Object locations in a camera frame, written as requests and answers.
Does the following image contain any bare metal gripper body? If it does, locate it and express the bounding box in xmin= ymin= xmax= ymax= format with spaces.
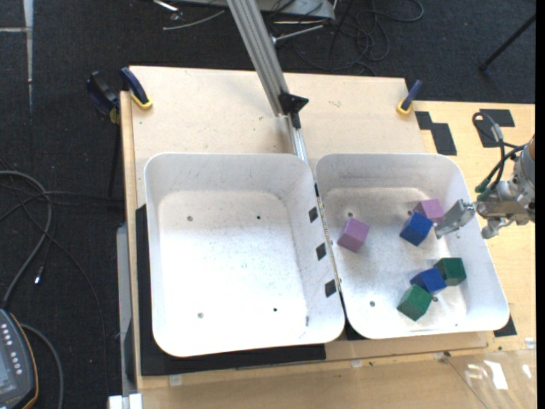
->
xmin=475 ymin=155 xmax=536 ymax=227

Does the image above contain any purple cube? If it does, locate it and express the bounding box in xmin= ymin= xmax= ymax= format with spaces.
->
xmin=336 ymin=216 xmax=370 ymax=254
xmin=413 ymin=198 xmax=446 ymax=224

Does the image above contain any blue cube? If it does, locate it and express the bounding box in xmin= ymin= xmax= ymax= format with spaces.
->
xmin=399 ymin=211 xmax=434 ymax=247
xmin=409 ymin=267 xmax=449 ymax=294

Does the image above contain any green cube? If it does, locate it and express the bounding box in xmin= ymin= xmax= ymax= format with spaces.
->
xmin=433 ymin=256 xmax=468 ymax=287
xmin=396 ymin=284 xmax=434 ymax=322

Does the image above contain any white plastic tray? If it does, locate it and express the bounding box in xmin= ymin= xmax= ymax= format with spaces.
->
xmin=314 ymin=153 xmax=511 ymax=341
xmin=143 ymin=152 xmax=347 ymax=358

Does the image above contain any thin black and white rod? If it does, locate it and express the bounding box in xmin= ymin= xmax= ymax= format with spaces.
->
xmin=290 ymin=115 xmax=344 ymax=298

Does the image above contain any pale wood board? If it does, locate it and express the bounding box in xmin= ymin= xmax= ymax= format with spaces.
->
xmin=129 ymin=65 xmax=490 ymax=363

